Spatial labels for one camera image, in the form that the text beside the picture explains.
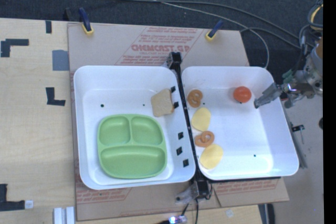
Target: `green plate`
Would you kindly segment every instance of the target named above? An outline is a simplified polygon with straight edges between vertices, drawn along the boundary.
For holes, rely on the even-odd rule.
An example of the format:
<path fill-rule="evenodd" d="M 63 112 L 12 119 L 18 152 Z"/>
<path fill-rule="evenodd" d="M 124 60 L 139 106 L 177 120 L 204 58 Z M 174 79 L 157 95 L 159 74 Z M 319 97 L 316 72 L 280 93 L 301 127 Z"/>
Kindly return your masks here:
<path fill-rule="evenodd" d="M 167 148 L 160 124 L 152 117 L 118 114 L 98 127 L 98 156 L 109 176 L 124 179 L 153 177 L 167 165 Z"/>

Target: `brown donut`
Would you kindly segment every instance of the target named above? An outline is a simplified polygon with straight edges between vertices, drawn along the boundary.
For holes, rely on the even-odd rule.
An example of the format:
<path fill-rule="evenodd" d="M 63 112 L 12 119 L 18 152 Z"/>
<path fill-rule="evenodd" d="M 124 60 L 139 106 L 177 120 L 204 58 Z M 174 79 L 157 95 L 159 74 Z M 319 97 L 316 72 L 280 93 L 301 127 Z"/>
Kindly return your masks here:
<path fill-rule="evenodd" d="M 200 90 L 192 90 L 187 97 L 187 100 L 193 108 L 198 108 L 201 105 L 203 94 Z"/>
<path fill-rule="evenodd" d="M 215 135 L 213 132 L 204 131 L 202 134 L 195 136 L 195 145 L 200 147 L 207 147 L 213 143 Z"/>

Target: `bread slice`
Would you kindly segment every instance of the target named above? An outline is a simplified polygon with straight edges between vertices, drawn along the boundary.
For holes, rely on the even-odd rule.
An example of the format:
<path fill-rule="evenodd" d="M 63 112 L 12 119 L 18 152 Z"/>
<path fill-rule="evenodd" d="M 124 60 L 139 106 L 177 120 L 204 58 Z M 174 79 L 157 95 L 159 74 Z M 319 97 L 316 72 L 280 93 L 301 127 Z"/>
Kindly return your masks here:
<path fill-rule="evenodd" d="M 170 89 L 164 89 L 156 95 L 153 95 L 151 103 L 153 115 L 156 117 L 172 114 L 175 109 L 172 102 L 172 91 Z"/>

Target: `red tomato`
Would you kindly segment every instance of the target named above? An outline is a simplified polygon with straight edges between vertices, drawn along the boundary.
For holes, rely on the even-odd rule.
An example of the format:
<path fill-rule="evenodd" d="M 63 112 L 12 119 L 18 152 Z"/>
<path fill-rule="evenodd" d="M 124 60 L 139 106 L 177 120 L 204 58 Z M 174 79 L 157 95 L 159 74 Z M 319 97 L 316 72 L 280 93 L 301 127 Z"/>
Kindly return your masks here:
<path fill-rule="evenodd" d="M 252 93 L 249 88 L 240 86 L 234 90 L 233 97 L 240 103 L 246 103 L 251 99 Z"/>

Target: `yellow potato slice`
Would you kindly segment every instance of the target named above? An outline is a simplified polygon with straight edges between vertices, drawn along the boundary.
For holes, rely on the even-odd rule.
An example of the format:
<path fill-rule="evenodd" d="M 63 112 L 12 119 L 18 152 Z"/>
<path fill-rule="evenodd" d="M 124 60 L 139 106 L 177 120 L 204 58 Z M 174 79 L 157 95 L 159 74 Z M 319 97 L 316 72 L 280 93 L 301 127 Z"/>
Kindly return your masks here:
<path fill-rule="evenodd" d="M 191 119 L 191 125 L 200 130 L 207 131 L 210 125 L 211 113 L 207 108 L 199 108 Z"/>
<path fill-rule="evenodd" d="M 213 169 L 221 161 L 223 153 L 224 151 L 221 146 L 217 144 L 211 144 L 204 149 L 199 162 L 202 164 L 202 166 L 204 166 L 204 168 Z"/>

